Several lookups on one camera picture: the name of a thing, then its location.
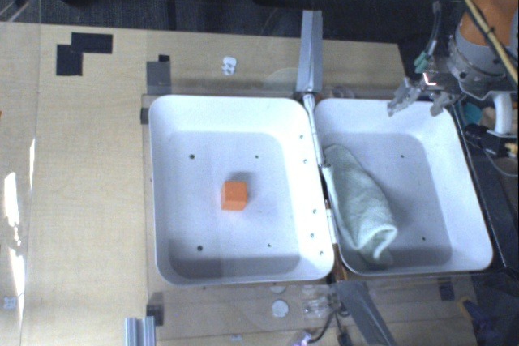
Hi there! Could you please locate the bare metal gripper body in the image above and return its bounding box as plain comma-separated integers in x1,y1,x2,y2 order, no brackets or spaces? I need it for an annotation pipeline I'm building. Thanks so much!
419,47,508,100

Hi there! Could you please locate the white plastic tray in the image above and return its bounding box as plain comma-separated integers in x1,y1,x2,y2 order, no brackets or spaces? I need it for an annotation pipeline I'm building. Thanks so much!
147,93,337,288
314,97,495,278

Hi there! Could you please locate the pale green rolled towel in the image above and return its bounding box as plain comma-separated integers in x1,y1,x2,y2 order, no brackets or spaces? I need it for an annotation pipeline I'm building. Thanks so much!
322,143,399,267

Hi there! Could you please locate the orange cube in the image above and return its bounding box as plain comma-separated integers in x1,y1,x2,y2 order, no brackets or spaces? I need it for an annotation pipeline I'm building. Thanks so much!
220,180,249,211

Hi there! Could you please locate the black cylinder on white bracket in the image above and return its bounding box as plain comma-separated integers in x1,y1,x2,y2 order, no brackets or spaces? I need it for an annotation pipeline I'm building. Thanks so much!
465,90,513,159

